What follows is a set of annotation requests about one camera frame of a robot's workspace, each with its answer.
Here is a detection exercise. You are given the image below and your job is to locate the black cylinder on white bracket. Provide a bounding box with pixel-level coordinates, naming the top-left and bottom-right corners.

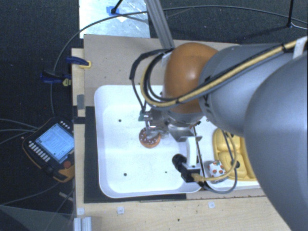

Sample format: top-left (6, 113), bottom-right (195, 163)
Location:
top-left (171, 137), bottom-right (202, 183)

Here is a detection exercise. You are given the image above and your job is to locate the yellow divided plate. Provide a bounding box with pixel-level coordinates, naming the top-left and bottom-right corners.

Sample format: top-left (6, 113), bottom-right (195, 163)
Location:
top-left (212, 128), bottom-right (259, 182)

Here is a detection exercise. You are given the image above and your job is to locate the brown doughnut with sprinkles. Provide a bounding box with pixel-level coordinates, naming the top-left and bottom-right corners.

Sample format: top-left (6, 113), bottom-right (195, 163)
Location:
top-left (139, 127), bottom-right (162, 149)

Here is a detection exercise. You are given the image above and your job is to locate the thin black rod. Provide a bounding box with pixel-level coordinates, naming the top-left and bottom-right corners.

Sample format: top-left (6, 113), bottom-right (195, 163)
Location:
top-left (193, 126), bottom-right (208, 190)

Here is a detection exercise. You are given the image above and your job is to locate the white carton with orange print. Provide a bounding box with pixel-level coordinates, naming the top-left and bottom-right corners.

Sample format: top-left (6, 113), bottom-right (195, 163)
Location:
top-left (207, 160), bottom-right (227, 183)

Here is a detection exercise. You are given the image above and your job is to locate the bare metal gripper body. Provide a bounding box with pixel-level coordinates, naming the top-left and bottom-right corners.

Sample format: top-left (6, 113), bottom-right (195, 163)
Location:
top-left (145, 111), bottom-right (203, 143)

